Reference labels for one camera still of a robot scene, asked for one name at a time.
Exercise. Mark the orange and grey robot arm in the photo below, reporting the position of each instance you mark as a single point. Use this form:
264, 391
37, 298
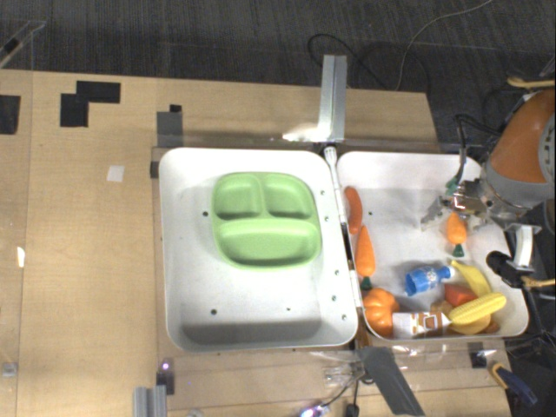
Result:
523, 146

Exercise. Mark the orange pumpkin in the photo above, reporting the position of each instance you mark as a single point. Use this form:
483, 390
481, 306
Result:
379, 313

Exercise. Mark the green divided plate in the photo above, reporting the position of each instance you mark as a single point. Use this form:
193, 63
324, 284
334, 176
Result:
267, 237

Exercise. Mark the yellow rounded toy fruit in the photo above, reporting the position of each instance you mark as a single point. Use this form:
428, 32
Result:
471, 328

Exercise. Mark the short orange carrot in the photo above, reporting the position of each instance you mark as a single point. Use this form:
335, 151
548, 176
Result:
456, 229

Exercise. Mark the white and brown carton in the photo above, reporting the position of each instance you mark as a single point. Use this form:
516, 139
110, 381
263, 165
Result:
417, 324

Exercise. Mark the yellow corn cob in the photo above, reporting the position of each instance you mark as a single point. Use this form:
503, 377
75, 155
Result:
478, 307

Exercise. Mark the yellow banana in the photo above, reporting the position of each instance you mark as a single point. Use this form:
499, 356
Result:
475, 278

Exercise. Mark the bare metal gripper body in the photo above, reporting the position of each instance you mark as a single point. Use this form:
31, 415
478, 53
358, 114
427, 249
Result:
475, 200

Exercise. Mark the black cylinder on white bracket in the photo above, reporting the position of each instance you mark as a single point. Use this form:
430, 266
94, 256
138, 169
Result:
504, 267

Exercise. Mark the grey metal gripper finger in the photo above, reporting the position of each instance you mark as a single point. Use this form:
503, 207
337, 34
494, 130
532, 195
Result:
480, 223
436, 215

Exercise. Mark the orange sausage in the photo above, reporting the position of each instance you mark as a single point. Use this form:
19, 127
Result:
354, 209

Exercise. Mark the red-orange wedge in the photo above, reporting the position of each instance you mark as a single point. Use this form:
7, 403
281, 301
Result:
458, 294

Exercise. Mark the pale wooden board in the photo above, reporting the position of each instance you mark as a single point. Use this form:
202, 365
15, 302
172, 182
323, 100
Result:
260, 115

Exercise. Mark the tan bread piece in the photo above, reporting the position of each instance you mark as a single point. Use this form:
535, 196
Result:
439, 307

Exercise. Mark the blue bottle with white cap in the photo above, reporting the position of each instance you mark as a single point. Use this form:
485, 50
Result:
423, 279

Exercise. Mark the white plastic tray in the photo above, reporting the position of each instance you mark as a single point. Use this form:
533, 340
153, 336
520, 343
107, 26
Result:
404, 241
260, 302

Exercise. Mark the long orange carrot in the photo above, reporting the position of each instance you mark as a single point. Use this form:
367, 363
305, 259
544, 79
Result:
365, 254

